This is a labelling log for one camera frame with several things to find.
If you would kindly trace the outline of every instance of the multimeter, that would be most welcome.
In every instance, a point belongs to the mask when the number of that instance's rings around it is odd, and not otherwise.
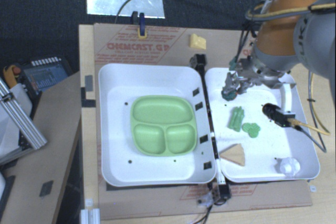
[[[63,56],[33,58],[23,65],[14,63],[3,72],[8,86],[21,83],[31,100],[72,74]]]

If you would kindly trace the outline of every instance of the yellow sponge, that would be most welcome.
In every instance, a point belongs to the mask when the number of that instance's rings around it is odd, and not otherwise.
[[[206,49],[206,39],[196,34],[191,34],[189,47],[193,49]]]

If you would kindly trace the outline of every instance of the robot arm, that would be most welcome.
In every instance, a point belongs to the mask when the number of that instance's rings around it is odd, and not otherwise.
[[[279,15],[262,24],[251,55],[237,61],[234,74],[227,74],[223,98],[232,100],[254,85],[280,88],[279,78],[301,62],[330,80],[335,103],[335,11],[334,8],[307,10],[312,4],[325,3],[334,7],[335,0],[273,0],[267,13]],[[293,8],[306,11],[301,16],[281,15],[282,10]]]

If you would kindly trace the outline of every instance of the green plate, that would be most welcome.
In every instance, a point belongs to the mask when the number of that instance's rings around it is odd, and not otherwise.
[[[194,150],[197,127],[194,110],[183,98],[147,95],[131,108],[133,141],[151,156],[176,156]]]

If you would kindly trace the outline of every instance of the wooden triangle block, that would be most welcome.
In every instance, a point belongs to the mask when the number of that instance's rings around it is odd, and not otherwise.
[[[222,151],[219,155],[221,158],[229,162],[238,164],[240,166],[245,166],[245,154],[241,144],[234,144]]]

